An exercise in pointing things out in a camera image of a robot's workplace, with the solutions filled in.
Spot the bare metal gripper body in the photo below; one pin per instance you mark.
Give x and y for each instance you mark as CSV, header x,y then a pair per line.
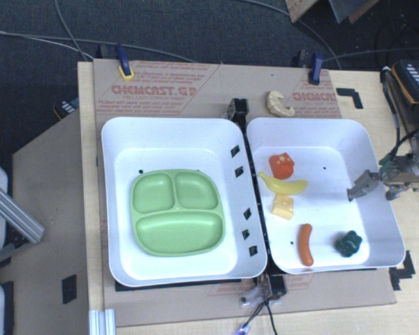
x,y
405,173

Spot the beige croissant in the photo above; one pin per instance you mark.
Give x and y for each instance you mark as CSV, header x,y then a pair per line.
x,y
274,103

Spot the yellow cheese wedge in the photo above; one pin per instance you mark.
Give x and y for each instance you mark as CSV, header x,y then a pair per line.
x,y
283,208

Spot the white plastic tray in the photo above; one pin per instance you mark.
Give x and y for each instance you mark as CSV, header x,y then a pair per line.
x,y
181,134
328,134

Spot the brown cardboard board red print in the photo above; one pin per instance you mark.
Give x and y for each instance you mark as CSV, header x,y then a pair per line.
x,y
202,82

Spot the orange sausage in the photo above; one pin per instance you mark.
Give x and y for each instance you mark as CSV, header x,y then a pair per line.
x,y
305,246

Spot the thin black rod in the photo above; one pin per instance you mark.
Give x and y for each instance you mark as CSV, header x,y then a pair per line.
x,y
255,180

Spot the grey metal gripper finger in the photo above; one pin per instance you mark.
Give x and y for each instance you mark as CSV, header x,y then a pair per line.
x,y
366,184
392,193

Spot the orange red toy food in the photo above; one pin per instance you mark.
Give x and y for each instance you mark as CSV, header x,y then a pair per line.
x,y
282,167

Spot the yellow banana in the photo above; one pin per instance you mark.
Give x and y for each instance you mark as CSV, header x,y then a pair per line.
x,y
286,186

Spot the green divided plate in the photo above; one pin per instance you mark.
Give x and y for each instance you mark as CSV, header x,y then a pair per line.
x,y
178,229

